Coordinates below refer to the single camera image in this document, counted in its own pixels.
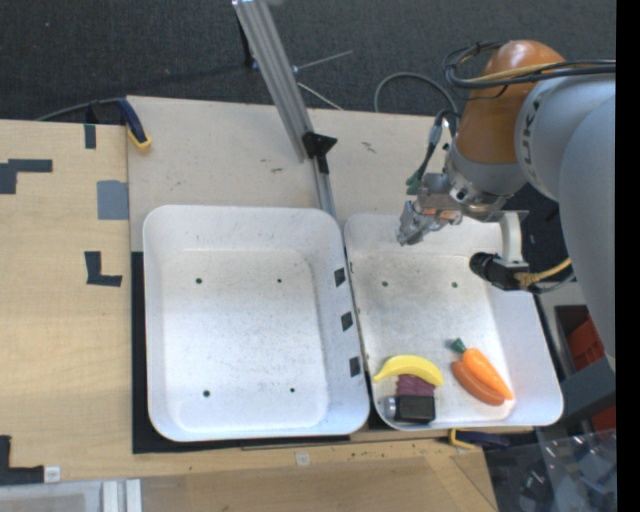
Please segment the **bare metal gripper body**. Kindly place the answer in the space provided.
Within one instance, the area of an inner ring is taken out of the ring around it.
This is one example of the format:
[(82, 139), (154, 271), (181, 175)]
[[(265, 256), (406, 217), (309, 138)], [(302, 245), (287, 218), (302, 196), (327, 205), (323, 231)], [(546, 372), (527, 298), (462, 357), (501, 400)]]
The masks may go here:
[(486, 222), (509, 196), (481, 191), (465, 178), (451, 182), (447, 173), (425, 173), (410, 178), (410, 202), (415, 226), (456, 225), (463, 217)]

